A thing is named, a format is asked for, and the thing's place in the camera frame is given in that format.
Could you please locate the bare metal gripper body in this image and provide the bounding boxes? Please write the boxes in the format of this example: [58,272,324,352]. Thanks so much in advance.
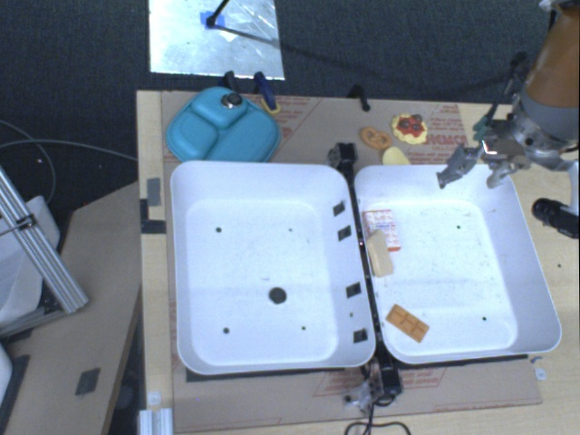
[479,117,568,168]

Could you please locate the yellow and red pizza slice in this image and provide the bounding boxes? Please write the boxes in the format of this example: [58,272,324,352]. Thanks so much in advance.
[391,112,430,146]

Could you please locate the yellow potato chip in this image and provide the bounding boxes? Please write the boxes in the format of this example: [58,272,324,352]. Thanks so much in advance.
[382,146,411,168]

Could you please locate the orange pretzel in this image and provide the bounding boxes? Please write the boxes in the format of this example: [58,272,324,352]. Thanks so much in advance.
[359,126,392,150]

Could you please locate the red and white carton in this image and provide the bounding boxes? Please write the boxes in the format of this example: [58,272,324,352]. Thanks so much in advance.
[362,208,405,253]

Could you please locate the white plastic tray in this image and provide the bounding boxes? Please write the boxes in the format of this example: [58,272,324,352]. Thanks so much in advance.
[353,164,563,365]
[169,159,378,376]

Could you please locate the beige bread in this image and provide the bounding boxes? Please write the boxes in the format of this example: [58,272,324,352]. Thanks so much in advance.
[365,228,395,277]

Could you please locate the thin black rod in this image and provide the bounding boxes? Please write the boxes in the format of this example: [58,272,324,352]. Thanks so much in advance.
[343,160,390,373]

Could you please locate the brown cardboard board red print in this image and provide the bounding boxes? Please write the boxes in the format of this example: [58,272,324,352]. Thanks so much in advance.
[160,91,544,433]

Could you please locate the orange biscuit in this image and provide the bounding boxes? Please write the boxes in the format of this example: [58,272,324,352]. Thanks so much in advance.
[385,304,430,344]

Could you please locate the blue divided plate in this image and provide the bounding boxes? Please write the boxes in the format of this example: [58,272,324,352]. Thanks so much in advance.
[165,85,283,163]

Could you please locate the black cylinder on white bracket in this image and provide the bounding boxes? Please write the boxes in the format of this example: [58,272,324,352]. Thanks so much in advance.
[531,151,580,239]

